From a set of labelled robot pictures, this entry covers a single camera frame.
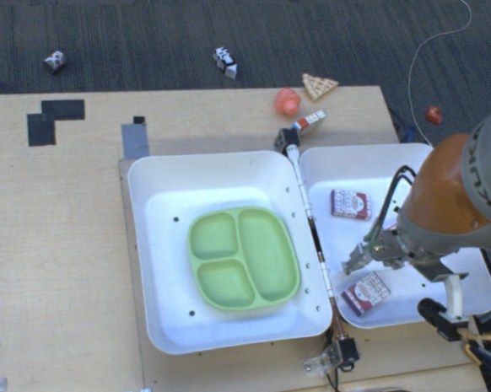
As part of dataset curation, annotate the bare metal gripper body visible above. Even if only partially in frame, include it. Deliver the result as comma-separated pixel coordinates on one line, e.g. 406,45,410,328
367,227,422,273

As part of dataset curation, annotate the red and white carton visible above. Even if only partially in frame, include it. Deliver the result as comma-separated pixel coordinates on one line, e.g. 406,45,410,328
290,109,329,138
329,185,374,225
339,269,394,320

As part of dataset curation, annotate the white plastic tray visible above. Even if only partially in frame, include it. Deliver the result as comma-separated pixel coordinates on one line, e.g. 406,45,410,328
298,133,491,335
125,142,337,359

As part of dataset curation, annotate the green divided plate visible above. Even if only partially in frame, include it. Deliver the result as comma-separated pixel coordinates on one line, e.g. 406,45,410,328
184,202,304,315

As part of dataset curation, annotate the thin black and white rod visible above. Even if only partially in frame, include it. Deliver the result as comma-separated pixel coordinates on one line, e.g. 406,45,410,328
284,141,337,314

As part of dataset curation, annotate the small red toy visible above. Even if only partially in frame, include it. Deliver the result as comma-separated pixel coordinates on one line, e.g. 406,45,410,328
424,105,445,126

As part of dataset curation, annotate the orange toy food lump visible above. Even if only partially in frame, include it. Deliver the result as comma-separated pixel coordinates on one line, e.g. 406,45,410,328
272,85,303,117

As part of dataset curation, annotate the tan toy pizza slice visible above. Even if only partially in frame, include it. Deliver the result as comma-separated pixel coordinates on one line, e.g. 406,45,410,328
301,70,341,104

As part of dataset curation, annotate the black and white carton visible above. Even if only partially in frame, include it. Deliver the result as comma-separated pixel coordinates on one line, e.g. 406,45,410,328
211,45,240,82

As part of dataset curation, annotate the black cylinder on white bracket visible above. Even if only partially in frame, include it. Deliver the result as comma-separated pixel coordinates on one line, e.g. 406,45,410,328
413,272,474,346

